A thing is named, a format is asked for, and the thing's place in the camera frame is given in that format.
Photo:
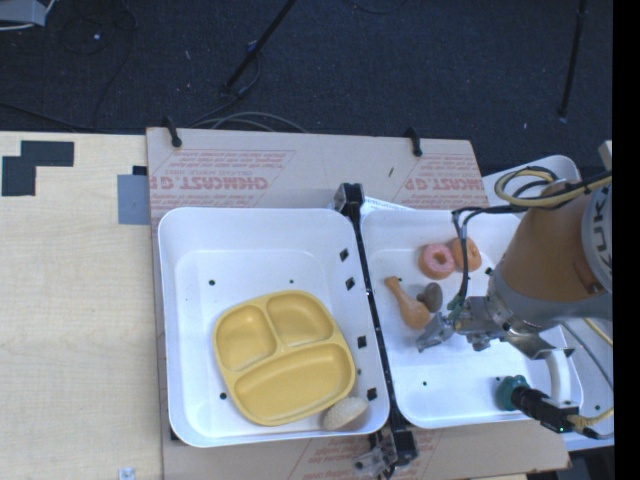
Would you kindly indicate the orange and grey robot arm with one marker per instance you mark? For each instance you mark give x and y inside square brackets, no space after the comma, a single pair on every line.
[545,253]

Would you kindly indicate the thin black and white rod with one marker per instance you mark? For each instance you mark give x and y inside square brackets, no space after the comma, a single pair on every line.
[372,298]

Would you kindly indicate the white plastic tray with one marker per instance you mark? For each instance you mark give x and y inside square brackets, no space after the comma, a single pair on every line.
[450,383]
[240,263]

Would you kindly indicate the teal green round toy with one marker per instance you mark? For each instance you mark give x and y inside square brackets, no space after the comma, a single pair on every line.
[505,393]

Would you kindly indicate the black cylinder on white bracket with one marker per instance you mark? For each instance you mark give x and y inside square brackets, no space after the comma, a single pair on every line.
[537,404]

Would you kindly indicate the brown cardboard board red print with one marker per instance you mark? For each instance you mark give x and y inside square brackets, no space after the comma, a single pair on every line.
[300,173]

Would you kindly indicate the yellow divided plate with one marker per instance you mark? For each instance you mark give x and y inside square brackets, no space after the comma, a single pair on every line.
[285,363]

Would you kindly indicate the white paper label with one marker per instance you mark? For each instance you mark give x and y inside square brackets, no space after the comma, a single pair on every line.
[385,204]

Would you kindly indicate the orange doughnut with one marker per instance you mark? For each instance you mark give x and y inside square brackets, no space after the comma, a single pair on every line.
[474,260]

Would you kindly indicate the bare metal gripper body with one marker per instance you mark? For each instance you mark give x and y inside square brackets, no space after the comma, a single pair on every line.
[482,315]

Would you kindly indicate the brown mushroom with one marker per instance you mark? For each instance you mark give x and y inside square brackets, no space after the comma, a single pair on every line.
[433,297]

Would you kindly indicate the tan chicken drumstick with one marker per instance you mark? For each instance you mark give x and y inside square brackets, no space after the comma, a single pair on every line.
[412,310]

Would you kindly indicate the pink doughnut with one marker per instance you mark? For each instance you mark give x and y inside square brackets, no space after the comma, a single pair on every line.
[429,268]

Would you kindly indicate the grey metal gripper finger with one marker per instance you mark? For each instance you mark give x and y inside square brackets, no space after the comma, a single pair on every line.
[481,344]
[434,332]

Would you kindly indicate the beige round biscuit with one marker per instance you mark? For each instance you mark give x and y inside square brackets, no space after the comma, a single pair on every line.
[345,413]

